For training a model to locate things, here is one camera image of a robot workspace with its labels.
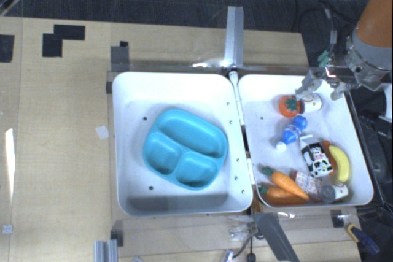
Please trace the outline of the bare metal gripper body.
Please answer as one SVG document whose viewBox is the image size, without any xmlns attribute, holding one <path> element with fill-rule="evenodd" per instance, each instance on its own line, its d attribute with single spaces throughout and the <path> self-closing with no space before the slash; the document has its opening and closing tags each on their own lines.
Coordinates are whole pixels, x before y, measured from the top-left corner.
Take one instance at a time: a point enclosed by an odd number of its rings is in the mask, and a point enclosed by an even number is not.
<svg viewBox="0 0 393 262">
<path fill-rule="evenodd" d="M 371 91 L 383 88 L 386 71 L 372 66 L 358 56 L 356 52 L 329 53 L 321 55 L 323 79 L 334 91 L 348 91 L 360 86 Z"/>
</svg>

